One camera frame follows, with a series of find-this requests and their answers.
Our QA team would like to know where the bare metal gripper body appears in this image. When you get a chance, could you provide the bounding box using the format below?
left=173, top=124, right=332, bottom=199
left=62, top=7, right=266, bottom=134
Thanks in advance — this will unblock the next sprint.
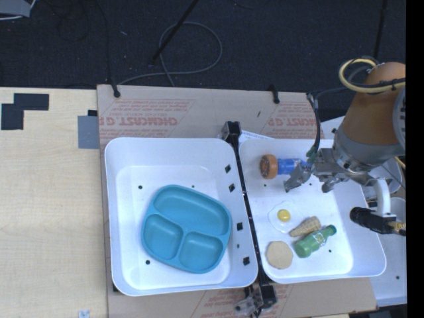
left=312, top=148, right=374, bottom=186

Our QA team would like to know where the blue can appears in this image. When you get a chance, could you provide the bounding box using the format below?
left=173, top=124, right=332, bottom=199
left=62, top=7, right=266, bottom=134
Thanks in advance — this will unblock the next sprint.
left=277, top=157, right=311, bottom=176

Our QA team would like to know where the white plastic tray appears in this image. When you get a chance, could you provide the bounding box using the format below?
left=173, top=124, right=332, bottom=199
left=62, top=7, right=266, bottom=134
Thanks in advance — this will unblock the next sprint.
left=103, top=136, right=260, bottom=297
left=238, top=137, right=388, bottom=285

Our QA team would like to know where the white and yellow fried egg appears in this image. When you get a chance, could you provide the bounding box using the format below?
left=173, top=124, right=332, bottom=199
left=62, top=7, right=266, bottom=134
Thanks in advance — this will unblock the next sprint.
left=267, top=199, right=296, bottom=235

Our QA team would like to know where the yellow corn cob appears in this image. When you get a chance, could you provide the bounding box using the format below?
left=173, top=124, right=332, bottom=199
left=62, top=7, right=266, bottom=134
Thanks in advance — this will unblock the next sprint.
left=289, top=215, right=322, bottom=239

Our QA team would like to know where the thin black rod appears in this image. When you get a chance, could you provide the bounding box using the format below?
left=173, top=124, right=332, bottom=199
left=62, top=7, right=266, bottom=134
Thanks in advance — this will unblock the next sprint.
left=229, top=134, right=272, bottom=291

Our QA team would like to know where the green bottle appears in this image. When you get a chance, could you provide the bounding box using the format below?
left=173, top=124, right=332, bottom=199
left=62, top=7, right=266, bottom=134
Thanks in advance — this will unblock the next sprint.
left=293, top=224, right=338, bottom=259

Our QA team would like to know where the tan round biscuit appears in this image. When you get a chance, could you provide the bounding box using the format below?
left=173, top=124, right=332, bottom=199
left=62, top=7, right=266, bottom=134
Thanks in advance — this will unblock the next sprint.
left=265, top=240, right=294, bottom=270

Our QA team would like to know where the brown cardboard board red print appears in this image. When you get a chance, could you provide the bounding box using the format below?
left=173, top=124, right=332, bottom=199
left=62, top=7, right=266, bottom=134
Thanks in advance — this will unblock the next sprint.
left=96, top=83, right=379, bottom=318

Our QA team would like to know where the blue divided plate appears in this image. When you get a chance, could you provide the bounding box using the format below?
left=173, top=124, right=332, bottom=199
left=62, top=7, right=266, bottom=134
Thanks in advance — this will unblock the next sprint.
left=140, top=184, right=233, bottom=275

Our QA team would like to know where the black cylinder on white bracket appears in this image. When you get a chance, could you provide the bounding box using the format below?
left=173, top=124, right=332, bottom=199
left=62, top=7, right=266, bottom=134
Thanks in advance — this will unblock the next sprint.
left=349, top=176, right=399, bottom=235

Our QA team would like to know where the black block with thin wires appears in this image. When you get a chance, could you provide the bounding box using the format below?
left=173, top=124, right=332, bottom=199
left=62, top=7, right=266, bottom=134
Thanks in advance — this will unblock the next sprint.
left=244, top=284, right=278, bottom=311
left=221, top=121, right=242, bottom=142

